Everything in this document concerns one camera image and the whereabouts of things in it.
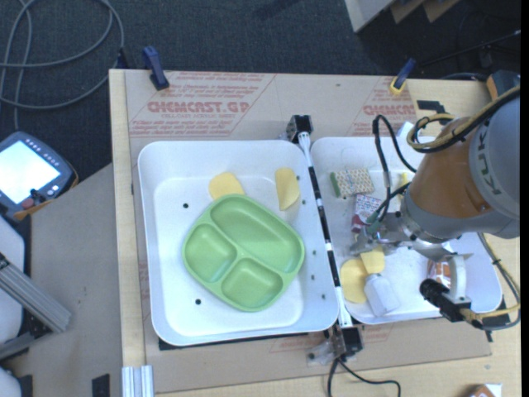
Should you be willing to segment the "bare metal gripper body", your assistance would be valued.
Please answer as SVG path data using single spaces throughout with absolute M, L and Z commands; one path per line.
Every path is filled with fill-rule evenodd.
M 406 247 L 430 260 L 444 260 L 455 255 L 447 242 L 423 231 L 416 222 L 404 216 L 386 216 L 370 226 L 374 241 L 396 242 L 398 248 Z

